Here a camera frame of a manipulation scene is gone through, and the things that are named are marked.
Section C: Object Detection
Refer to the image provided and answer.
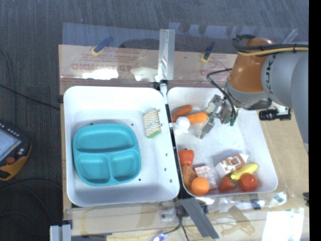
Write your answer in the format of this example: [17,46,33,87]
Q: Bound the white plastic tray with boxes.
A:
[63,85,181,207]
[167,86,278,198]

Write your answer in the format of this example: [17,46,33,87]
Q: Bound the orange sausage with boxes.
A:
[171,104,193,123]

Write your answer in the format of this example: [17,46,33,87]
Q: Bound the red strawberry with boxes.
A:
[218,174,237,193]

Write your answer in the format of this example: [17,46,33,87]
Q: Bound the orange fruit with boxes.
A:
[191,176,211,196]

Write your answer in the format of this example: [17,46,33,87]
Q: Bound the teal divided plate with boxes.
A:
[72,123,142,187]

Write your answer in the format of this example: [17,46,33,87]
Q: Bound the brown waffle biscuit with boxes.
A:
[181,164,197,189]

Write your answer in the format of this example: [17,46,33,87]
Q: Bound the yellow banana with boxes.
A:
[230,163,259,181]

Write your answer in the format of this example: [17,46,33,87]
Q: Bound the brown cardboard board red print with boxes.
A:
[58,44,309,241]

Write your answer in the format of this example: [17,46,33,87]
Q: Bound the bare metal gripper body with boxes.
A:
[212,94,238,124]

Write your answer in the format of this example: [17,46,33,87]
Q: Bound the white garlic bulb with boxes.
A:
[174,116,191,136]

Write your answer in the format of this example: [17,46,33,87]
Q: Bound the white and orange patterned carton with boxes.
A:
[195,165,218,191]

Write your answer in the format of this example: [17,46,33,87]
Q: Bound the orange carrot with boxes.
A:
[185,112,210,125]

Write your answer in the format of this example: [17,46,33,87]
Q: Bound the red bell pepper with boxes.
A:
[178,148,195,167]

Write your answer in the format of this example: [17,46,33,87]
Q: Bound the black cylinder on white bracket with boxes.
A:
[259,106,293,122]

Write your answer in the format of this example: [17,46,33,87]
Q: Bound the white and green patterned carton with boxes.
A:
[142,108,162,139]

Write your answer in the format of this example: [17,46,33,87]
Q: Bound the red tomato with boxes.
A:
[238,173,259,192]

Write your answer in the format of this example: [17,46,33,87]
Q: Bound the white and brown milk carton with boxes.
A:
[214,153,250,179]

